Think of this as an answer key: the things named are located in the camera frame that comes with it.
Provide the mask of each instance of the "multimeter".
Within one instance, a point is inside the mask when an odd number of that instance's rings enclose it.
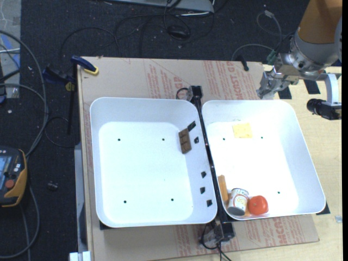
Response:
[[[0,145],[0,206],[13,207],[19,204],[26,189],[27,174],[24,152]]]

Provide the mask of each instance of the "tomato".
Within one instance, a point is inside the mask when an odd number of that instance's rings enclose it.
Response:
[[[268,212],[268,202],[262,195],[251,197],[248,201],[248,209],[250,214],[262,215]]]

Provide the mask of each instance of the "black floor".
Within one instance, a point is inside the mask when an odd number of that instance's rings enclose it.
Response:
[[[51,64],[68,74],[72,72],[72,55],[231,60],[241,46],[258,44],[274,48],[279,43],[274,20],[260,15],[258,24],[257,17],[262,11],[266,9],[275,15],[285,37],[296,30],[308,2],[216,0],[215,14],[204,17],[177,18],[173,15],[186,11],[168,8],[166,25],[181,25],[190,30],[190,38],[182,41],[166,32],[164,8],[94,0],[22,0],[21,41],[35,55],[41,69]],[[285,38],[281,51],[288,48]],[[235,56],[242,55],[246,61],[264,61],[269,52],[265,47],[248,46],[239,49]],[[38,68],[23,45],[21,84],[42,94]],[[38,261],[67,260],[70,252],[77,251],[73,150],[79,143],[77,100],[72,132],[67,135],[69,93],[63,85],[46,84],[46,94],[50,121],[28,162],[29,184],[40,211],[40,230],[30,255]],[[0,143],[28,152],[42,126],[44,112],[41,99],[22,89],[19,100],[7,100],[0,105]],[[37,222],[29,190],[22,207],[31,240]],[[16,254],[26,244],[20,208],[0,208],[0,256]],[[13,260],[28,260],[28,256],[25,253]]]

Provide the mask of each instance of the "yellow clamp pad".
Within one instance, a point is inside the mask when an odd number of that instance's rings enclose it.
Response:
[[[96,70],[94,71],[94,72],[92,72],[92,71],[90,71],[90,70],[87,70],[87,69],[83,69],[86,73],[89,73],[89,74],[91,74],[91,75],[93,75],[93,76],[96,76],[96,75],[98,75],[98,73],[99,73],[99,69],[98,69],[98,67],[96,67],[96,66],[94,66],[95,68],[96,68]]]

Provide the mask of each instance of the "white can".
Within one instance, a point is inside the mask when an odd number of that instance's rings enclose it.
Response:
[[[249,192],[247,192],[245,189],[233,189],[231,191],[227,211],[231,215],[245,215],[248,199]]]

